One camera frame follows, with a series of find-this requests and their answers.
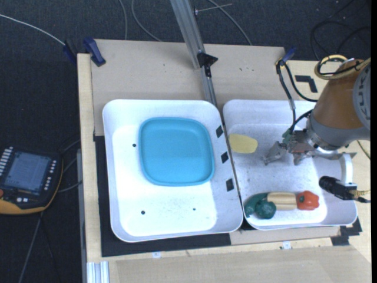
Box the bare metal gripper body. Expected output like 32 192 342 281
283 129 346 160

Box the white plastic tray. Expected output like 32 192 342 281
101 98 245 243
222 98 359 231

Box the yellow oval slice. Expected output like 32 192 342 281
229 133 259 155

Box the red toy pepper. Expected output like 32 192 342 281
295 190 320 211

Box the beige striped toy bread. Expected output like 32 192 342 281
266 191 298 212

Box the green toy vegetable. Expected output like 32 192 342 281
243 192 277 220

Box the blue plate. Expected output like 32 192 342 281
138 116 216 187

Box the pale wood board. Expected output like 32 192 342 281
90 38 343 246

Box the black cylinder on white bracket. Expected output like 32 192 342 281
318 153 359 201

